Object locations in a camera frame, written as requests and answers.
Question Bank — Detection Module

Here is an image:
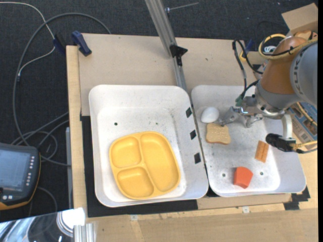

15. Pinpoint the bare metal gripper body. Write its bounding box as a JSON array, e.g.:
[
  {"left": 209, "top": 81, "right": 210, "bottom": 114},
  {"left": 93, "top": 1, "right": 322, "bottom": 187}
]
[{"left": 239, "top": 95, "right": 286, "bottom": 121}]

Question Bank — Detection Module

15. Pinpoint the white egg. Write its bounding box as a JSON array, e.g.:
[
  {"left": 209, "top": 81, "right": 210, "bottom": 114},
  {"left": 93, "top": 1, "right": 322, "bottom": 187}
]
[{"left": 200, "top": 106, "right": 220, "bottom": 124}]

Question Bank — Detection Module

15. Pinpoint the brown toast slice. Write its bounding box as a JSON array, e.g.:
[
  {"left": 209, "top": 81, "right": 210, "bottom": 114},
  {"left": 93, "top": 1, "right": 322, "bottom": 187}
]
[{"left": 205, "top": 123, "right": 232, "bottom": 145}]

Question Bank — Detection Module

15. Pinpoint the orange wafer biscuit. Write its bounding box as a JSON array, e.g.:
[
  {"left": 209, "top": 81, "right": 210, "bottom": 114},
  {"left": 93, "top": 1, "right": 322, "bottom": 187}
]
[{"left": 254, "top": 140, "right": 270, "bottom": 163}]

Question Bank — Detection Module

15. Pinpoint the white plastic tray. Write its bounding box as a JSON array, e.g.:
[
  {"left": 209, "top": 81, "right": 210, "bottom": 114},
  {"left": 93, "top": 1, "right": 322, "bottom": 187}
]
[
  {"left": 88, "top": 84, "right": 209, "bottom": 208},
  {"left": 191, "top": 85, "right": 307, "bottom": 198}
]

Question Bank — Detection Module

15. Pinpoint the blue printed carton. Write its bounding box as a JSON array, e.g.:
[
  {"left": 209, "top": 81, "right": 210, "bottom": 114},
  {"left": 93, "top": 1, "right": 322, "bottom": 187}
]
[{"left": 287, "top": 101, "right": 318, "bottom": 144}]

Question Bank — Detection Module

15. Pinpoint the orange wedge block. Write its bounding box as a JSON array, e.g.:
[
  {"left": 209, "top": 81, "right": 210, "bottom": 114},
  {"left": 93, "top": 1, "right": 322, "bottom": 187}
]
[{"left": 233, "top": 166, "right": 254, "bottom": 189}]

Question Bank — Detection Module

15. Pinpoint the yellow divided plate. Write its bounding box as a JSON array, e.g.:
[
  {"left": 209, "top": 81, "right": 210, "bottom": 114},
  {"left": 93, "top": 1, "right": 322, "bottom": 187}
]
[{"left": 109, "top": 131, "right": 181, "bottom": 200}]

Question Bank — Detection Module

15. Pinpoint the brown cardboard box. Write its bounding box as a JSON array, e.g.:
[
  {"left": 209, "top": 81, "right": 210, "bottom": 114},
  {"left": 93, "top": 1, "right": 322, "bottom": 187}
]
[{"left": 281, "top": 3, "right": 318, "bottom": 37}]

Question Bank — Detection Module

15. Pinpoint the brown cardboard board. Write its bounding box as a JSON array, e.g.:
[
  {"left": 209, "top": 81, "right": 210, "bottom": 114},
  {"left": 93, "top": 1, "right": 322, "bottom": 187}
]
[{"left": 77, "top": 33, "right": 293, "bottom": 211}]

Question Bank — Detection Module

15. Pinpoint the black cylinder on white bracket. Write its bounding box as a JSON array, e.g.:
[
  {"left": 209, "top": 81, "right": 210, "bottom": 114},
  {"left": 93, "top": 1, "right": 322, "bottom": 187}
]
[{"left": 265, "top": 113, "right": 297, "bottom": 153}]

